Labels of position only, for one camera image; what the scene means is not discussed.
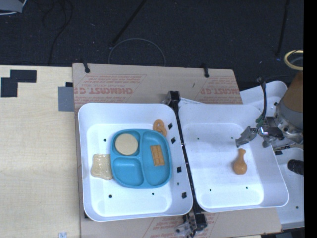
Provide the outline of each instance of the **black fabric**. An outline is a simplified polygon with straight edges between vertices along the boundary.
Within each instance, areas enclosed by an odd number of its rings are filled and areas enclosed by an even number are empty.
[[[296,74],[275,54],[285,10],[280,54],[303,49],[304,0],[142,1],[28,0],[23,13],[0,16],[0,64],[204,63],[232,69],[240,90],[257,86],[258,76],[290,83]]]

